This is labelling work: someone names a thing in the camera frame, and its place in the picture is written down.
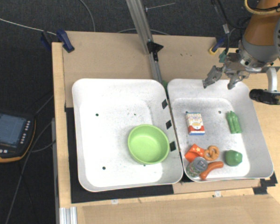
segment sausage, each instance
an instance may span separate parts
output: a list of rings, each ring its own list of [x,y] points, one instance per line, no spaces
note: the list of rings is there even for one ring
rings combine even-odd
[[[200,174],[200,178],[205,180],[207,175],[210,173],[210,171],[212,171],[216,168],[222,168],[223,166],[224,166],[224,163],[222,161],[216,161],[216,162],[209,163],[207,169]]]

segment pretzel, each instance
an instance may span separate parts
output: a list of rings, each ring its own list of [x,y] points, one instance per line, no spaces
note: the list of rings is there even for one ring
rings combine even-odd
[[[207,161],[214,161],[219,157],[220,151],[217,146],[211,145],[204,151],[203,157]]]

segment yellow cable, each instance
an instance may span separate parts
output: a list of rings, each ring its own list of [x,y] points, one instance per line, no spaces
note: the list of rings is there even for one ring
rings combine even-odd
[[[247,11],[252,13],[252,14],[265,15],[265,14],[272,14],[272,13],[277,12],[277,10],[272,10],[272,11],[256,11],[256,10],[253,10],[252,8],[249,7],[248,0],[244,1],[244,5],[245,5],[245,8],[247,9]]]

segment red and white box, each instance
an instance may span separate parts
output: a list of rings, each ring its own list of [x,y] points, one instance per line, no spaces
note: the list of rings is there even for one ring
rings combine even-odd
[[[187,119],[189,135],[205,134],[201,113],[186,112],[186,119]]]

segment black floor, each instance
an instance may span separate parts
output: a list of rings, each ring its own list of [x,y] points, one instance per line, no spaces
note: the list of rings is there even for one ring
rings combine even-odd
[[[97,32],[133,28],[125,0],[83,0]],[[148,11],[151,29],[170,35],[224,36],[210,0],[143,0],[147,7],[175,3]],[[244,0],[221,0],[226,15],[240,24],[250,14]],[[78,0],[0,0],[0,18],[40,30],[59,28],[93,31],[91,16]],[[241,36],[235,30],[231,46]],[[51,53],[40,42],[41,32],[0,21],[0,109],[34,114],[53,94]],[[36,116],[36,136],[54,117],[51,100]],[[52,141],[47,129],[35,148]],[[0,164],[0,224],[5,223],[25,159]],[[55,223],[52,149],[31,154],[9,219],[10,224]]]

